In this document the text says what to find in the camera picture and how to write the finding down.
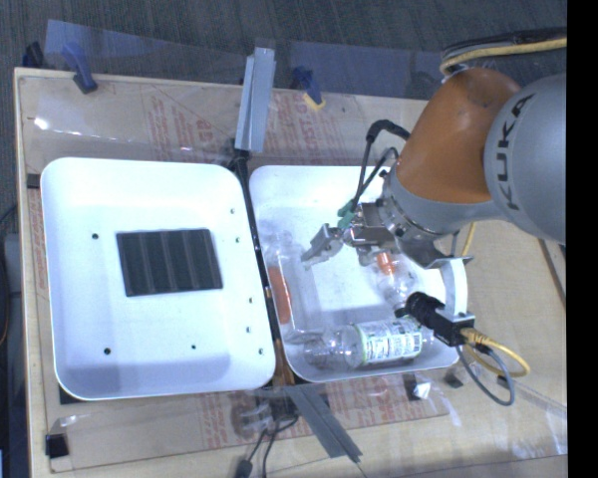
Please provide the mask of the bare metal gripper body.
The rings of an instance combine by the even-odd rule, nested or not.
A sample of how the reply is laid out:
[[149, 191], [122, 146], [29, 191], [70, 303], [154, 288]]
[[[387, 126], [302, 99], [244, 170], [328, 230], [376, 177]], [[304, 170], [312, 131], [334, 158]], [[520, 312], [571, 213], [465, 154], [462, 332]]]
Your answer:
[[356, 250], [361, 266], [370, 266], [382, 253], [395, 256], [403, 253], [384, 216], [383, 198], [356, 205], [350, 200], [341, 208], [343, 242]]

